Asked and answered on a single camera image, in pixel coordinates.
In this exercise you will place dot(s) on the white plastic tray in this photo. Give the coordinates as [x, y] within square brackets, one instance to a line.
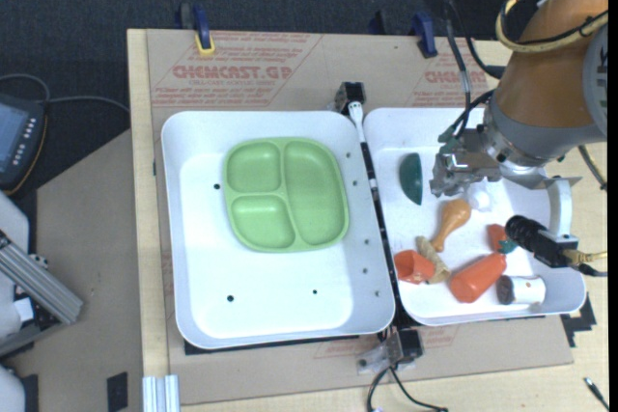
[270, 294]
[483, 135]

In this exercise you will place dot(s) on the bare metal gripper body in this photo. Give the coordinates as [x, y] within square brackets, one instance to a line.
[475, 156]

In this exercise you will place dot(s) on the dark green melon slice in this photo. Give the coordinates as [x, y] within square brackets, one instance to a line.
[411, 178]

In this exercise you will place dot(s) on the brown cardboard board red print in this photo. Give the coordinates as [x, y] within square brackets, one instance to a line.
[289, 63]

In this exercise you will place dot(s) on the small white ball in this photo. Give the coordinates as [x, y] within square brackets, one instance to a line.
[480, 200]

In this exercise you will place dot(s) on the small orange fruit green top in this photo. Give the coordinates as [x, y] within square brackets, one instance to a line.
[496, 238]

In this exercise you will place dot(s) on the beige waffle cone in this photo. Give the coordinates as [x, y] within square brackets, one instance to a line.
[434, 260]

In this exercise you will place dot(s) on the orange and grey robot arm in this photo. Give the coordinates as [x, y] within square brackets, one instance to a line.
[545, 82]

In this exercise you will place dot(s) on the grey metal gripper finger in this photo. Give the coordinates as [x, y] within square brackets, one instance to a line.
[463, 191]
[440, 189]

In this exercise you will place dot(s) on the orange carrot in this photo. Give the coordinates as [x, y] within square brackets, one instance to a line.
[475, 280]

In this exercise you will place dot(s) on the thin black and white rod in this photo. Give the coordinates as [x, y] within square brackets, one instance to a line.
[374, 188]

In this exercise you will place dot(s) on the tan chicken drumstick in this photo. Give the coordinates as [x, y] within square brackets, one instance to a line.
[454, 217]

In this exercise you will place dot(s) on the black cylinder on white bracket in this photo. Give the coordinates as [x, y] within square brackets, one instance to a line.
[543, 243]

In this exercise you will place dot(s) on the green divided plate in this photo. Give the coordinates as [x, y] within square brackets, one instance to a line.
[309, 188]

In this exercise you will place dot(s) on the orange cup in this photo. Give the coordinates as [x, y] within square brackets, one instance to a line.
[410, 265]

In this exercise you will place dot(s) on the white cylinder with brown end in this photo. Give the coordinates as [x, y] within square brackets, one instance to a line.
[528, 289]

